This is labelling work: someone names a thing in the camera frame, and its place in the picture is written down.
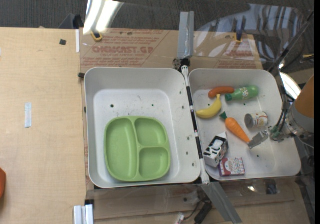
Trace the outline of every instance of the cable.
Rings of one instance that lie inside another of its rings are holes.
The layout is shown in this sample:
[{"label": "cable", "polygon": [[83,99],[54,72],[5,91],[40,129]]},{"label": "cable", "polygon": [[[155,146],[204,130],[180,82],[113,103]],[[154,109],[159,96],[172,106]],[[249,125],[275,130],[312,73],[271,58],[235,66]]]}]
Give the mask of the cable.
[{"label": "cable", "polygon": [[280,115],[280,118],[278,120],[278,122],[276,123],[276,127],[278,127],[281,123],[281,120],[283,119],[283,116],[285,114],[285,109],[286,109],[286,99],[285,99],[285,96],[284,96],[284,93],[286,93],[284,91],[284,88],[281,87],[282,90],[280,90],[280,93],[281,93],[281,97],[282,97],[282,109],[281,109],[281,115]]},{"label": "cable", "polygon": [[285,93],[285,95],[291,100],[291,102],[295,101],[295,98],[293,98],[292,96],[290,96],[288,93]]},{"label": "cable", "polygon": [[196,224],[201,224],[209,212],[212,210],[213,206],[211,202],[205,202],[200,212],[195,216],[194,221]]},{"label": "cable", "polygon": [[199,207],[200,203],[201,203],[201,201],[199,201],[199,202],[196,204],[196,206],[195,206],[195,208],[194,208],[193,212],[192,212],[188,217],[185,217],[185,218],[183,219],[184,221],[185,221],[185,220],[187,220],[187,219],[190,219],[190,218],[191,218],[191,216],[192,216],[192,215],[194,215],[194,213],[197,211],[197,209],[198,209],[198,207]]},{"label": "cable", "polygon": [[281,125],[279,127],[279,132],[281,132],[282,129],[284,128],[284,126],[285,126],[287,112],[288,112],[288,109],[287,109],[287,96],[285,94],[283,94],[283,102],[284,102],[284,112],[283,112],[282,123],[281,123]]}]

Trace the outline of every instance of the wooden table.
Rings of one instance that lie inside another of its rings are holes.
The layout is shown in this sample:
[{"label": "wooden table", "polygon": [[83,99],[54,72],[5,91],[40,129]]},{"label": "wooden table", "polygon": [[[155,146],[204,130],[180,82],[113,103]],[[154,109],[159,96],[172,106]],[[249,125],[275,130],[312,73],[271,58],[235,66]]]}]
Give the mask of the wooden table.
[{"label": "wooden table", "polygon": [[[0,50],[0,167],[7,175],[0,223],[71,224],[73,207],[83,206],[86,198],[76,31],[0,28]],[[29,128],[25,128],[25,103],[32,104]],[[250,206],[235,202],[236,210],[244,223],[308,223],[295,183],[291,198]],[[103,223],[174,223],[177,216],[170,213]],[[193,223],[193,218],[184,223]],[[214,209],[203,223],[227,222]]]}]

